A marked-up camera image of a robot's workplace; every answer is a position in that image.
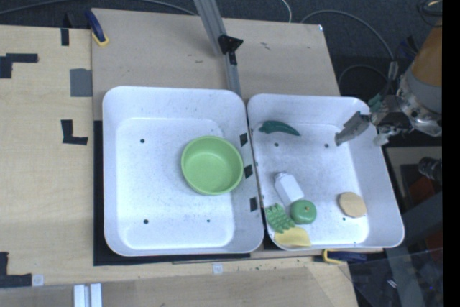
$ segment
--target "black mat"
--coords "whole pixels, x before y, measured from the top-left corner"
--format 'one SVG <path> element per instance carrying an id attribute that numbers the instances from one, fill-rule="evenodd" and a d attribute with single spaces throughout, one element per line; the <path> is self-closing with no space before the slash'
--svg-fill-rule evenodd
<path id="1" fill-rule="evenodd" d="M 196 260 L 232 260 L 250 258 L 244 254 L 214 255 L 162 255 L 125 257 L 110 249 L 104 237 L 104 154 L 102 121 L 94 122 L 94 244 L 93 265 L 136 265 L 153 262 L 179 262 Z"/>

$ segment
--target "tray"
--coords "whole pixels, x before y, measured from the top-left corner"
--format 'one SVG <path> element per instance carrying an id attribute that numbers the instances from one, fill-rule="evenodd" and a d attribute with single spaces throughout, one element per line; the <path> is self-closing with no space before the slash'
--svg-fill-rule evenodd
<path id="1" fill-rule="evenodd" d="M 232 192 L 202 196 L 180 170 L 184 146 L 230 141 L 245 174 Z M 244 102 L 227 90 L 120 86 L 103 98 L 104 234 L 123 256 L 248 253 L 264 228 Z"/>
<path id="2" fill-rule="evenodd" d="M 404 238 L 382 148 L 373 143 L 376 129 L 370 127 L 338 147 L 334 142 L 335 133 L 356 111 L 367 114 L 369 108 L 349 97 L 259 94 L 249 100 L 247 113 L 263 205 L 282 204 L 274 174 L 293 174 L 318 211 L 312 224 L 301 225 L 312 242 L 308 249 L 396 247 Z M 300 136 L 260 132 L 267 120 L 289 124 Z M 351 218 L 339 208 L 338 196 L 348 191 L 363 198 L 366 216 Z M 268 233 L 277 244 L 270 225 Z"/>

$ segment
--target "green bowl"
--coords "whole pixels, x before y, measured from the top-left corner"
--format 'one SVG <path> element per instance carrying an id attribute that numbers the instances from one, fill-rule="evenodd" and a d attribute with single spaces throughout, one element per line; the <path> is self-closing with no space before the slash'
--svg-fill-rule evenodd
<path id="1" fill-rule="evenodd" d="M 190 141 L 180 166 L 192 189 L 203 195 L 221 195 L 235 189 L 243 178 L 243 160 L 230 142 L 217 136 Z"/>

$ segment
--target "green tomato toy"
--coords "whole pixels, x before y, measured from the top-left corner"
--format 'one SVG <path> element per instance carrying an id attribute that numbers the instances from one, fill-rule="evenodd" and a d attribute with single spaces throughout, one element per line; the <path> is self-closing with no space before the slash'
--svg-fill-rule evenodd
<path id="1" fill-rule="evenodd" d="M 316 206 L 307 200 L 298 200 L 290 206 L 290 217 L 296 224 L 311 224 L 316 219 Z"/>

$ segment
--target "wooden table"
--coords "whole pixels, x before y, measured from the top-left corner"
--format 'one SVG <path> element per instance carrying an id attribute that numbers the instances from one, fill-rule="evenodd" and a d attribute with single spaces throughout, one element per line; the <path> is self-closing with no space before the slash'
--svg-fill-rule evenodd
<path id="1" fill-rule="evenodd" d="M 215 306 L 216 298 L 220 306 L 235 306 L 231 303 L 235 298 L 237 305 L 257 299 L 265 306 L 278 306 L 284 300 L 290 301 L 290 306 L 304 306 L 310 298 L 317 306 L 356 306 L 346 267 L 314 262 L 309 252 L 270 252 L 261 247 L 248 260 L 219 261 L 222 275 L 213 275 L 212 262 L 93 266 L 93 120 L 100 119 L 104 91 L 120 83 L 225 88 L 221 58 L 212 55 L 199 18 L 106 10 L 95 13 L 102 18 L 109 14 L 114 22 L 122 22 L 121 16 L 126 15 L 143 19 L 142 27 L 153 30 L 151 40 L 164 42 L 174 35 L 174 43 L 160 47 L 145 64 L 162 73 L 146 76 L 137 68 L 137 77 L 120 78 L 123 72 L 133 75 L 127 72 L 124 56 L 111 55 L 110 45 L 95 49 L 98 47 L 86 29 L 70 29 L 69 45 L 64 46 L 60 29 L 0 27 L 0 56 L 37 53 L 40 57 L 38 63 L 14 63 L 11 79 L 0 79 L 0 251 L 9 252 L 8 274 L 43 275 L 45 285 L 64 285 L 50 291 L 59 295 L 60 290 L 63 298 L 69 291 L 65 285 L 104 283 L 104 300 L 112 300 L 108 306 L 117 306 L 116 301 L 143 306 L 142 298 L 153 301 L 148 297 L 152 283 L 162 286 L 155 294 L 155 306 L 164 301 L 176 306 L 180 301 L 181 306 Z M 155 20 L 154 26 L 149 19 Z M 244 39 L 237 57 L 245 100 L 259 92 L 339 95 L 318 26 L 238 19 L 224 22 L 229 35 Z M 108 36 L 115 45 L 116 35 Z M 138 61 L 143 52 L 139 45 L 126 49 Z M 112 66 L 100 62 L 101 53 L 109 56 Z M 93 98 L 70 95 L 70 70 L 79 68 L 93 71 Z M 119 71 L 116 78 L 114 68 Z M 63 143 L 63 119 L 73 120 L 73 135 L 88 137 L 86 145 Z M 171 283 L 179 288 L 168 288 Z M 12 293 L 0 291 L 0 301 L 21 300 L 12 298 Z M 18 288 L 14 293 L 26 299 L 31 295 L 39 298 L 36 288 Z"/>

